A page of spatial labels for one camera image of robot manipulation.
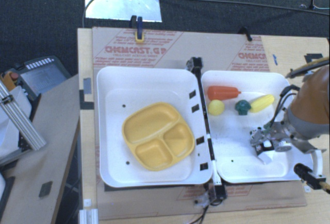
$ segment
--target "yellow toy lemon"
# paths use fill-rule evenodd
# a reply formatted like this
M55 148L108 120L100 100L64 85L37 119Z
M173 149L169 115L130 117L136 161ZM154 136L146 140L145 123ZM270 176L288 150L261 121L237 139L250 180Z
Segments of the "yellow toy lemon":
M209 103L207 110L209 114L217 116L223 113L225 110L225 104L222 101L215 99Z

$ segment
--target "white tray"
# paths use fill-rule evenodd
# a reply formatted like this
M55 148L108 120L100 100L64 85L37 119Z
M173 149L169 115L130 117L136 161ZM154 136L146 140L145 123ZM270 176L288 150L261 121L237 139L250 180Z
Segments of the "white tray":
M202 76L206 104L210 102L207 89L212 85L236 87L242 93L237 98L224 100L225 111L219 116L208 115L214 155L220 176L231 183L270 182L299 180L293 168L303 163L312 168L311 155L303 154L294 146L287 152L276 152L273 161L264 164L250 145L250 131L262 127L274 115L282 89L288 81L277 73L207 71ZM236 102L253 100L259 96L272 94L273 105L258 113L249 112L239 116L235 110ZM287 107L292 97L285 103ZM276 121L283 119L283 112Z
M212 175L205 123L196 77L187 70L110 66L96 79L100 135L100 173L114 187L203 184ZM190 99L189 94L196 95ZM145 169L131 153L122 136L124 120L156 102L175 107L187 122L195 139L205 142L177 164L161 170ZM199 110L192 112L192 107ZM208 169L200 165L208 163Z

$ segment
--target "red toy vegetable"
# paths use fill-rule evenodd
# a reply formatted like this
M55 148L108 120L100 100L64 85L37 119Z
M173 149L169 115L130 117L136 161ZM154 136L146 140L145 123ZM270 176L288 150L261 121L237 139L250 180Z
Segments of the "red toy vegetable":
M237 88L225 86L210 86L207 90L207 96L210 100L237 98L240 93Z

